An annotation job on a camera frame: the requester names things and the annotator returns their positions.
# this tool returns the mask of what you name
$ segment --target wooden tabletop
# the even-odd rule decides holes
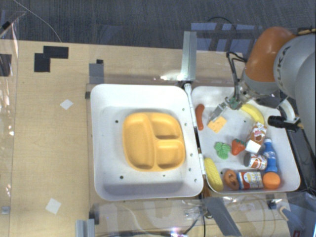
[[[43,53],[45,45],[66,46],[69,57],[51,59],[50,73],[35,73],[35,53]],[[106,81],[143,77],[144,82],[155,83],[170,71],[180,71],[182,51],[34,41],[19,41],[18,48],[10,237],[72,237],[76,220],[87,220],[90,209],[85,99],[89,64],[103,60]],[[237,67],[238,74],[242,69],[242,65]],[[232,85],[225,54],[197,53],[197,82],[205,81]],[[73,103],[67,110],[60,106],[65,100]],[[51,198],[61,203],[56,214],[46,210]],[[243,207],[242,204],[230,207],[229,212],[240,231],[245,235],[254,231],[257,235],[287,235],[286,222],[280,214],[267,208],[264,199],[258,195]],[[148,203],[155,206],[144,202],[126,203],[122,210],[119,209],[121,204],[104,202],[102,210],[108,217],[114,217],[111,219],[116,222],[117,230],[123,225],[137,228],[135,218],[144,229],[157,227],[159,224],[145,220],[149,214],[170,224],[183,222],[183,226],[189,226],[191,223],[185,221],[181,203]],[[0,229],[1,224],[8,225],[8,217],[2,218]],[[213,219],[206,223],[207,236],[221,233]],[[200,222],[198,225],[192,230],[195,236],[202,235],[203,227]],[[0,235],[6,236],[7,228],[2,229]]]

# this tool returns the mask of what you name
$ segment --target white diamond sticker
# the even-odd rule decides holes
[[[48,202],[47,206],[46,206],[46,210],[54,213],[55,215],[57,214],[59,208],[61,206],[61,203],[58,202],[57,200],[51,198],[50,201]]]
[[[74,103],[72,102],[72,101],[70,101],[69,99],[66,99],[64,102],[62,102],[61,104],[60,104],[60,106],[62,107],[62,108],[64,108],[65,110],[68,110],[69,109],[69,107],[71,106],[71,105],[73,105]]]

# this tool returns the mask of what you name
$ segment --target yellow plate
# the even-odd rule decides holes
[[[164,113],[134,113],[123,123],[128,164],[140,171],[166,171],[182,165],[185,145],[179,122]]]

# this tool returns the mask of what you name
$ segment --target blue bottle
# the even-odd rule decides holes
[[[263,155],[268,159],[268,165],[267,165],[267,168],[265,169],[265,173],[267,172],[277,173],[277,158],[276,158],[276,153],[274,152],[272,148],[271,139],[265,139],[264,145],[266,148],[263,152]]]

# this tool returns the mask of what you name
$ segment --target red strawberry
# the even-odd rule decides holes
[[[246,149],[246,143],[241,140],[234,139],[232,142],[232,154],[233,156],[238,155],[241,151]]]

